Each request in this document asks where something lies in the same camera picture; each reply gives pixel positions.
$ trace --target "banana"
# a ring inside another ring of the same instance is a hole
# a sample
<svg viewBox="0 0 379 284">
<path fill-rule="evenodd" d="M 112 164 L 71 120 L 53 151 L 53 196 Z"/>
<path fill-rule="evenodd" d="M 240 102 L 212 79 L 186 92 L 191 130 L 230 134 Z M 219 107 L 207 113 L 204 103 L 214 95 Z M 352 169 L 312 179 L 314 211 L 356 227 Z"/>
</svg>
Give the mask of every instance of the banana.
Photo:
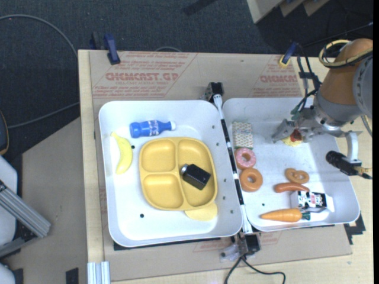
<svg viewBox="0 0 379 284">
<path fill-rule="evenodd" d="M 133 158 L 133 152 L 129 141 L 120 137 L 115 132 L 111 133 L 111 136 L 117 141 L 118 149 L 120 150 L 120 159 L 116 167 L 116 174 L 121 175 L 128 170 Z"/>
</svg>

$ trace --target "table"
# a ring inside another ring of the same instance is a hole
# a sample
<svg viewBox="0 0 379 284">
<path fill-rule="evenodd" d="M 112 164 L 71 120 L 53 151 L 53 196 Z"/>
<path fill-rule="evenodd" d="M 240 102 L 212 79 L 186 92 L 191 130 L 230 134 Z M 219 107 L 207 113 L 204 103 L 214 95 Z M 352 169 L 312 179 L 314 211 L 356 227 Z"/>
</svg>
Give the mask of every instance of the table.
<svg viewBox="0 0 379 284">
<path fill-rule="evenodd" d="M 86 229 L 88 262 L 103 262 L 105 260 L 104 243 L 101 223 L 101 206 L 99 195 L 99 181 L 97 169 L 97 151 L 94 139 L 95 120 L 92 101 L 91 85 L 91 58 L 97 54 L 88 50 L 79 51 L 79 81 L 81 93 L 81 121 L 82 121 L 82 142 L 83 142 L 83 175 L 85 185 L 85 210 L 86 210 Z M 237 66 L 241 62 L 248 62 L 249 55 L 223 55 L 206 54 L 202 56 L 203 66 L 216 66 L 216 59 L 227 60 L 234 58 L 233 64 Z M 313 71 L 322 80 L 326 74 L 326 69 L 321 66 L 317 59 L 311 58 Z M 255 63 L 255 68 L 259 72 L 263 68 L 259 62 Z M 298 67 L 293 62 L 295 72 Z M 364 165 L 372 165 L 372 139 L 368 136 L 360 120 L 357 120 L 351 128 L 361 130 L 359 136 L 359 158 Z M 347 152 L 347 146 L 343 140 L 338 140 L 341 152 Z M 352 254 L 341 257 L 328 257 L 324 259 L 302 260 L 288 263 L 276 263 L 258 266 L 264 271 L 282 271 L 287 275 L 290 283 L 301 283 L 304 277 L 317 279 L 323 283 L 371 283 L 373 282 L 373 229 L 372 229 L 372 181 L 351 177 L 352 184 L 356 191 L 357 198 L 361 206 L 361 213 L 365 222 L 363 235 L 353 237 L 354 244 L 351 246 Z M 121 280 L 117 283 L 223 283 L 228 269 L 210 270 L 204 272 L 186 273 L 178 275 L 166 275 L 150 277 L 145 279 Z M 230 278 L 233 283 L 245 283 L 255 281 L 256 283 L 280 283 L 280 276 L 267 277 L 259 274 L 252 274 L 248 267 L 238 268 Z"/>
</svg>

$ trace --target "orange donut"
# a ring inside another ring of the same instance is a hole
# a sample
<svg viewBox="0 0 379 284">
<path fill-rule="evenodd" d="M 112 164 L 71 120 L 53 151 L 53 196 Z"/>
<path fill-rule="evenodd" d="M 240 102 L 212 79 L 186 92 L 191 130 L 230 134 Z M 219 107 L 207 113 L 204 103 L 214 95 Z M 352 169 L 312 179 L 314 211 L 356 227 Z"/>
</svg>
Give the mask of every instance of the orange donut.
<svg viewBox="0 0 379 284">
<path fill-rule="evenodd" d="M 239 169 L 247 169 L 253 167 L 256 162 L 254 151 L 247 147 L 240 147 L 235 151 L 237 167 Z"/>
<path fill-rule="evenodd" d="M 295 168 L 287 168 L 285 177 L 294 183 L 304 184 L 309 181 L 309 175 L 303 170 L 295 170 Z"/>
<path fill-rule="evenodd" d="M 245 192 L 256 192 L 263 184 L 262 174 L 255 168 L 244 169 L 239 180 Z"/>
</svg>

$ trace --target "pink donut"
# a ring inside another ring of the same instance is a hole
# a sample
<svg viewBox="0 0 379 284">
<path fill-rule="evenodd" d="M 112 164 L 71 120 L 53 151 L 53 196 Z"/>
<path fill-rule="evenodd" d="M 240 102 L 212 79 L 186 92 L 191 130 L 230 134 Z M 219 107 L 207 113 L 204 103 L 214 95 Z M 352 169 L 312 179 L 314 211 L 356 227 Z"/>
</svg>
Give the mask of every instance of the pink donut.
<svg viewBox="0 0 379 284">
<path fill-rule="evenodd" d="M 235 151 L 236 163 L 239 169 L 253 167 L 256 162 L 254 151 L 247 147 L 241 147 Z"/>
</svg>

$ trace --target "blue bottle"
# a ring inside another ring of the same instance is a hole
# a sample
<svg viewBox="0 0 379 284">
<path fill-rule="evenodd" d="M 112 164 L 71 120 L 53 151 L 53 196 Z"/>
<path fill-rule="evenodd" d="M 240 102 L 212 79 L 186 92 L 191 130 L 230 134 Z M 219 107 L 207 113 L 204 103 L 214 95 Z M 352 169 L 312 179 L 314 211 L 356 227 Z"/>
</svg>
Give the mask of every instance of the blue bottle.
<svg viewBox="0 0 379 284">
<path fill-rule="evenodd" d="M 151 137 L 159 135 L 164 130 L 174 130 L 175 123 L 172 121 L 164 123 L 158 120 L 133 122 L 129 125 L 129 129 L 132 138 Z"/>
</svg>

